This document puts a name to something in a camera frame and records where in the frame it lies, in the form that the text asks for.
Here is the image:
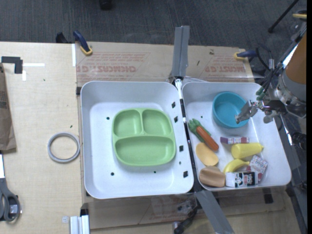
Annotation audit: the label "brown cardboard board red print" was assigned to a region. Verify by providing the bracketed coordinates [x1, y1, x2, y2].
[75, 41, 294, 230]

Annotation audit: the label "brown paper bag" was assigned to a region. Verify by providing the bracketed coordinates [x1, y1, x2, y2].
[0, 62, 18, 152]

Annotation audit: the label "yellow squeeze bottle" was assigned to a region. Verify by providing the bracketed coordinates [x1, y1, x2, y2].
[231, 142, 265, 160]

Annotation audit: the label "thin black and white rod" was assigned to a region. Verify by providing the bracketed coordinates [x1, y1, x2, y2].
[174, 78, 196, 193]

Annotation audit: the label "pink and white packet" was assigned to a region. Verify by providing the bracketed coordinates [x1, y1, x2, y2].
[246, 155, 269, 181]

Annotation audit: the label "blue bowl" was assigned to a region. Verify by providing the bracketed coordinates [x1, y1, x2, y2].
[212, 91, 251, 129]

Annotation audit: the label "orange carrot with green top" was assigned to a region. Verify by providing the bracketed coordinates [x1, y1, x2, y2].
[187, 118, 220, 152]

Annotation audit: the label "grey tape roll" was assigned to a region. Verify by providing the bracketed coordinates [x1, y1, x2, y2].
[47, 132, 81, 164]

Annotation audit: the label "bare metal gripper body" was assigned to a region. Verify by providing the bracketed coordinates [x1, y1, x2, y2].
[257, 90, 307, 119]

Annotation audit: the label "small purple and red carton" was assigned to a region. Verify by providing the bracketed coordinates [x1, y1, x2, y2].
[219, 136, 250, 145]

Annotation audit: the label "yellow potato chip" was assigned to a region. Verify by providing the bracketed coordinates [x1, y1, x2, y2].
[195, 142, 219, 167]

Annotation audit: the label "grey handled scissors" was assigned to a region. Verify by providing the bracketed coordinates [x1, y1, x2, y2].
[0, 177, 21, 222]

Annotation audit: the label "white plastic tray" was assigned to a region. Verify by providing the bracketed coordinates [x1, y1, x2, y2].
[181, 81, 293, 192]
[80, 80, 195, 200]

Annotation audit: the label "black and white milk carton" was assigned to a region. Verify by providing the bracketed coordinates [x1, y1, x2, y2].
[225, 171, 259, 188]

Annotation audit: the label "yellow banana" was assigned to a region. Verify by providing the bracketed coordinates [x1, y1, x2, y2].
[222, 158, 251, 174]

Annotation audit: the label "tan bread bun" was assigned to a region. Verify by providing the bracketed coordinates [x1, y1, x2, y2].
[198, 165, 226, 188]

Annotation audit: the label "green divided plate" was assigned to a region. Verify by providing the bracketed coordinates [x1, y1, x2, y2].
[112, 108, 177, 167]

